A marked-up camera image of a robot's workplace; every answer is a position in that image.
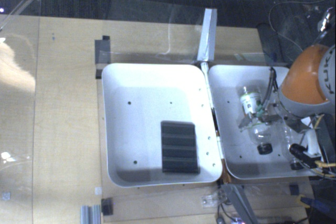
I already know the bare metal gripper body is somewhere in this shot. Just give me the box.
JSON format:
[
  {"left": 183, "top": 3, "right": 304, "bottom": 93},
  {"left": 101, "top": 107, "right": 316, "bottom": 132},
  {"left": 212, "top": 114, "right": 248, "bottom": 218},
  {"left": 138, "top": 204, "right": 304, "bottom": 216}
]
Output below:
[{"left": 262, "top": 102, "right": 313, "bottom": 134}]

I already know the clear bottle with white label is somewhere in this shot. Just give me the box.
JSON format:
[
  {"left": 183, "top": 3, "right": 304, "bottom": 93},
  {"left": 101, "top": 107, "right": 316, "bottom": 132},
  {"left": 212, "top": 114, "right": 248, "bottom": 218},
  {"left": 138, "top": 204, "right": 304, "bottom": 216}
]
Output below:
[{"left": 239, "top": 86, "right": 274, "bottom": 156}]

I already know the white plastic tray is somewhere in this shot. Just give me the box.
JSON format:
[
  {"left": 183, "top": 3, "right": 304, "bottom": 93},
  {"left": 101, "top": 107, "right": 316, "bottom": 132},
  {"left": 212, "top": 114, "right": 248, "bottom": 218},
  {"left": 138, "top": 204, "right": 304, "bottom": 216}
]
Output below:
[
  {"left": 207, "top": 64, "right": 320, "bottom": 180},
  {"left": 101, "top": 62, "right": 224, "bottom": 188}
]

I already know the dark grey ribbed block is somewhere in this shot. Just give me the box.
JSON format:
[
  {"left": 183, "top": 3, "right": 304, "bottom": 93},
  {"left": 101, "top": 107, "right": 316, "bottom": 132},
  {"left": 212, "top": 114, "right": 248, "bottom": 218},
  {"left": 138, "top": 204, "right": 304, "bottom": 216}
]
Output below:
[{"left": 160, "top": 120, "right": 201, "bottom": 174}]

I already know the black cylinder on white bracket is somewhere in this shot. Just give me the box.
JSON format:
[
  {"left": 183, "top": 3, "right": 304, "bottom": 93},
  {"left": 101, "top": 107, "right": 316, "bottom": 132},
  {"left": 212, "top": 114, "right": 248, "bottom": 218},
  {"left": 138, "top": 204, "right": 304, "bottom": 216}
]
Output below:
[{"left": 288, "top": 129, "right": 324, "bottom": 169}]

